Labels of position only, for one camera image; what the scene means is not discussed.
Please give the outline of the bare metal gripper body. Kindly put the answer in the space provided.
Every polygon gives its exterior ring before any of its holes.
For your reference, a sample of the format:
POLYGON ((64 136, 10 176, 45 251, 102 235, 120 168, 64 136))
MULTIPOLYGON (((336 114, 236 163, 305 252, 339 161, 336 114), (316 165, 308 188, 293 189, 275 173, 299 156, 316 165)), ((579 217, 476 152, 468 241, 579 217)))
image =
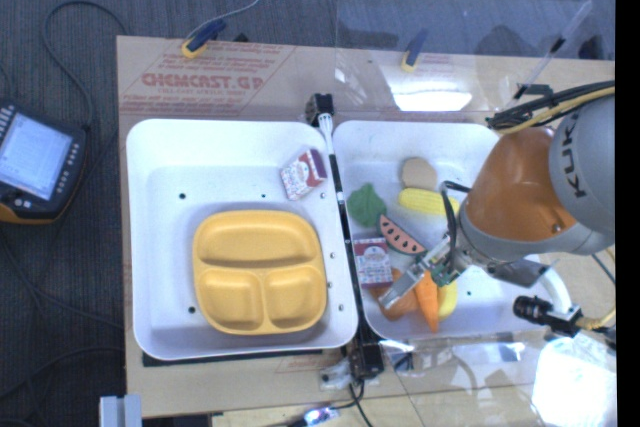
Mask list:
POLYGON ((445 235, 432 249, 417 257, 406 274, 413 284, 429 275, 437 286, 445 286, 457 280, 471 264, 470 258, 445 235))

